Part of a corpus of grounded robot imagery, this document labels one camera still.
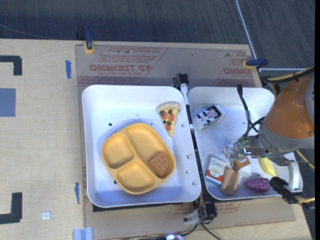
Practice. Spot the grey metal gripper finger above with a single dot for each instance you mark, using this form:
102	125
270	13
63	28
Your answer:
247	152
236	156

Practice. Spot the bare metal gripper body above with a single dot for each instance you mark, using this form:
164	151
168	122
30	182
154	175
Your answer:
257	147

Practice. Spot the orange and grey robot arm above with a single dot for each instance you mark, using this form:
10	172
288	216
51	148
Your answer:
290	119

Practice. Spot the white crinkled packet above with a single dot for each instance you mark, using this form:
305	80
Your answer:
228	151

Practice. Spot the brown and white packet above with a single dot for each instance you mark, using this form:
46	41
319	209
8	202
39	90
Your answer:
242	164

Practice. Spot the white plastic tray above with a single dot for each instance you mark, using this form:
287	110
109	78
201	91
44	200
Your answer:
120	104
225	139

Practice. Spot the yellow banana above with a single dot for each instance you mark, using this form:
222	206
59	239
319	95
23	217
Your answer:
267	167

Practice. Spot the blue and red carton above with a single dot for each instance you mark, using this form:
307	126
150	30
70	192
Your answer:
215	171

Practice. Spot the copper can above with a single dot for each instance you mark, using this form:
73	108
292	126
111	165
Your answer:
229	181

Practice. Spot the purple grapes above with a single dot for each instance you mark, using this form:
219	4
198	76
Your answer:
257	185

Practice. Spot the cow print milk carton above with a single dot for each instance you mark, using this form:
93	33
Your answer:
208	116

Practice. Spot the thin black and white rod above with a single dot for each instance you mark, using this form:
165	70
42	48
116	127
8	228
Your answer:
192	131

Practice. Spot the brown waffle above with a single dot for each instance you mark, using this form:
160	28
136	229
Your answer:
159	164

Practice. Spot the pizza slice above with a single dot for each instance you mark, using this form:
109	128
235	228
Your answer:
169	116

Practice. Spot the orange divided plate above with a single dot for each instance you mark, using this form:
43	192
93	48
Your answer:
140	139

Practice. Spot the brown cardboard board red print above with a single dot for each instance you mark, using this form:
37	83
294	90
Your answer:
150	64

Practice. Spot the black cylinder on white bracket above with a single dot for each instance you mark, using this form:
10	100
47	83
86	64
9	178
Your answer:
287	189

